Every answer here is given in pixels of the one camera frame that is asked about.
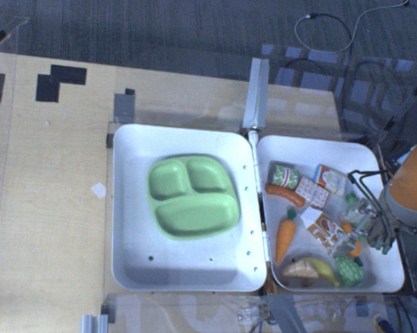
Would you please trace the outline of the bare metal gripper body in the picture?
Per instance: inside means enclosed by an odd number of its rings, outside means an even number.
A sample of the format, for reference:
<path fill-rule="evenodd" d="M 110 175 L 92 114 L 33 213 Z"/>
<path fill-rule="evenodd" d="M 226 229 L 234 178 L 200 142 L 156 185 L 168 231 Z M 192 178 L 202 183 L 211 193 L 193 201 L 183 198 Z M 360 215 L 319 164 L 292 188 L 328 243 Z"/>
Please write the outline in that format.
<path fill-rule="evenodd" d="M 391 250 L 396 237 L 398 226 L 394 220 L 377 214 L 366 229 L 367 244 L 374 249 Z"/>

